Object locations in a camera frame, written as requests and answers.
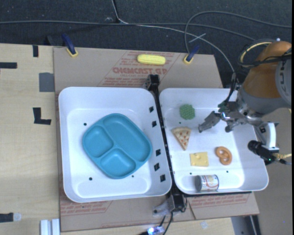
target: white tray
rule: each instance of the white tray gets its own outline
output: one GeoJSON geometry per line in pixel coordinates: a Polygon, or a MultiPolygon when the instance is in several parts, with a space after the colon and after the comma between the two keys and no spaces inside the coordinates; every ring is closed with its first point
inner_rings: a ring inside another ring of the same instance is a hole
{"type": "MultiPolygon", "coordinates": [[[[198,125],[212,112],[218,112],[217,105],[224,101],[229,89],[165,89],[160,93],[161,110],[164,117],[168,148],[174,180],[177,187],[186,194],[213,194],[239,191],[257,191],[267,187],[269,179],[264,161],[249,151],[247,144],[257,140],[251,125],[236,126],[234,131],[225,132],[226,123],[220,121],[202,133],[198,125]],[[191,104],[195,108],[195,118],[184,120],[179,108],[191,104]],[[171,130],[175,127],[191,128],[191,137],[186,151],[183,151],[171,130]],[[233,155],[230,165],[222,165],[215,155],[218,146],[227,147],[233,155]],[[209,166],[195,167],[190,164],[191,153],[208,152],[209,166]],[[214,175],[219,178],[218,191],[198,192],[194,184],[196,175],[214,175]]],[[[235,100],[236,92],[231,99],[235,100]]]]}
{"type": "Polygon", "coordinates": [[[153,95],[141,88],[69,87],[59,95],[63,184],[75,202],[165,195],[172,186],[153,95]],[[123,179],[106,176],[86,155],[82,137],[102,117],[120,113],[149,138],[150,159],[123,179]]]}

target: pizza slice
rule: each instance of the pizza slice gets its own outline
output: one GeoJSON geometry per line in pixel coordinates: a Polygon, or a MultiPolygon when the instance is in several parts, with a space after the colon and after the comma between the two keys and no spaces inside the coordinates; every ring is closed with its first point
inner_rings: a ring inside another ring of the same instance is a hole
{"type": "Polygon", "coordinates": [[[191,129],[188,127],[176,127],[172,130],[172,133],[183,150],[186,150],[191,136],[191,129]]]}

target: soda can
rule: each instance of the soda can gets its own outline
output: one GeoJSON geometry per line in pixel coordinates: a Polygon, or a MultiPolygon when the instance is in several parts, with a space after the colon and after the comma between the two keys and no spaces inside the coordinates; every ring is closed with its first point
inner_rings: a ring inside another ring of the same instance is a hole
{"type": "Polygon", "coordinates": [[[195,176],[195,188],[197,191],[212,191],[219,188],[217,175],[198,175],[195,176]]]}

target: blue tray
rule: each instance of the blue tray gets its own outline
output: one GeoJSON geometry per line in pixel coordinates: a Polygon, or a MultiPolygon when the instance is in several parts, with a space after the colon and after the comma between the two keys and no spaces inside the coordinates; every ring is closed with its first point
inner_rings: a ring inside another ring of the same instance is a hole
{"type": "Polygon", "coordinates": [[[128,117],[116,113],[93,124],[82,142],[90,159],[114,179],[134,173],[152,153],[151,142],[140,128],[128,117]]]}

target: cardboard sheet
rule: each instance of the cardboard sheet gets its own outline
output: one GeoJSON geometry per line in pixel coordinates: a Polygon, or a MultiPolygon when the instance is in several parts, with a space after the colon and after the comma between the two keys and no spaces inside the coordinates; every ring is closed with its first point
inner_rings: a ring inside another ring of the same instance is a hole
{"type": "MultiPolygon", "coordinates": [[[[144,87],[149,74],[160,76],[160,91],[165,88],[222,88],[215,59],[212,55],[195,55],[193,62],[186,65],[183,63],[185,53],[86,48],[77,50],[79,55],[72,58],[65,47],[53,49],[61,231],[158,224],[162,217],[153,217],[152,208],[162,204],[165,196],[87,204],[75,203],[66,197],[62,182],[57,102],[59,93],[71,86],[144,87]],[[136,61],[138,54],[163,55],[167,61],[163,66],[144,65],[136,61]]],[[[188,198],[187,210],[175,215],[173,221],[258,213],[253,193],[209,195],[188,198]]]]}

